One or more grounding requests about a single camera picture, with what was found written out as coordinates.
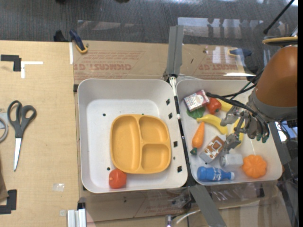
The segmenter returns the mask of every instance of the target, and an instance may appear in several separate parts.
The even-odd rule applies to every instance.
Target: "toy pumpkin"
[[[260,155],[249,155],[243,159],[242,169],[247,176],[258,178],[266,173],[267,163]]]

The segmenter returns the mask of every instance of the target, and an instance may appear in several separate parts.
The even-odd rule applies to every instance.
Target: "blue bottle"
[[[197,177],[203,182],[222,181],[224,179],[233,180],[235,178],[235,173],[225,172],[215,167],[201,166],[198,168]]]

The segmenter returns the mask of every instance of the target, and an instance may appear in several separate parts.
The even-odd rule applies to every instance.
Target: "banana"
[[[239,120],[240,120],[240,119],[237,119],[237,121],[236,121],[235,124],[233,125],[234,128],[237,127]],[[243,133],[240,133],[240,134],[239,134],[239,140],[241,140],[241,143],[240,143],[239,145],[237,145],[237,147],[239,147],[239,146],[242,144],[242,142],[243,142],[243,137],[244,137],[244,134],[243,134]]]
[[[226,103],[226,102],[222,101],[221,99],[218,99],[218,101],[219,101],[219,102],[221,103],[221,105],[222,105],[221,110],[228,112],[228,111],[232,108],[232,105],[231,105],[231,104]]]
[[[227,127],[221,126],[220,125],[221,119],[215,115],[207,114],[201,118],[197,118],[196,120],[197,120],[197,122],[204,121],[205,123],[209,123],[209,124],[215,126],[220,131],[221,134],[225,134],[225,135],[228,134]]]

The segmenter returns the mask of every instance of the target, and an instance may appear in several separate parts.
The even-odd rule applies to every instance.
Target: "scissors blade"
[[[15,157],[14,157],[14,171],[16,170],[17,165],[18,165],[21,141],[22,141],[22,138],[16,138]]]

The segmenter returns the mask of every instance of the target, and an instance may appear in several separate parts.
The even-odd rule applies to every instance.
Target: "table surface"
[[[13,100],[32,105],[37,117],[28,126],[13,171],[14,130],[0,144],[1,168],[6,188],[17,189],[17,209],[0,215],[1,226],[66,226],[61,210],[74,210],[79,200],[79,172],[73,66],[69,43],[2,41],[1,54],[19,55],[23,61],[42,61],[26,65],[25,78],[13,72],[12,62],[0,61],[0,109],[7,110]],[[62,191],[53,185],[64,184]],[[291,226],[282,194],[270,196],[262,204],[219,210],[227,226]],[[164,216],[113,220],[88,226],[163,226]],[[178,226],[207,226],[197,213]]]

